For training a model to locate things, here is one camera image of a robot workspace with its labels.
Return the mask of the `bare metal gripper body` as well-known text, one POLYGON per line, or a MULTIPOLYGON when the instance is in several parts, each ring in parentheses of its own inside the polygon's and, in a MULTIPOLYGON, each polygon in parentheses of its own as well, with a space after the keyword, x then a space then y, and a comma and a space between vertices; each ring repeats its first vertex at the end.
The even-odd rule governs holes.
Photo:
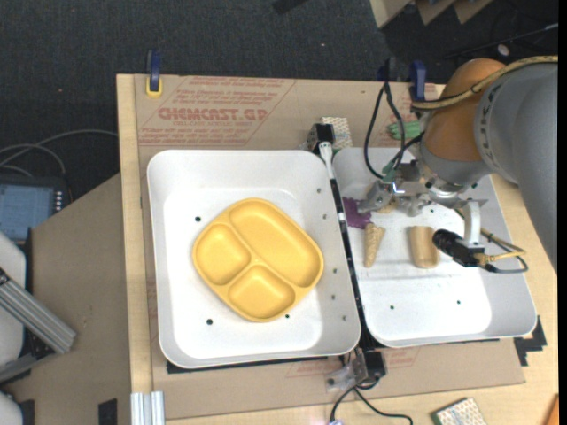
POLYGON ((392 183, 398 197, 418 197, 436 203, 453 203, 466 188, 442 179, 420 160, 402 163, 392 183))

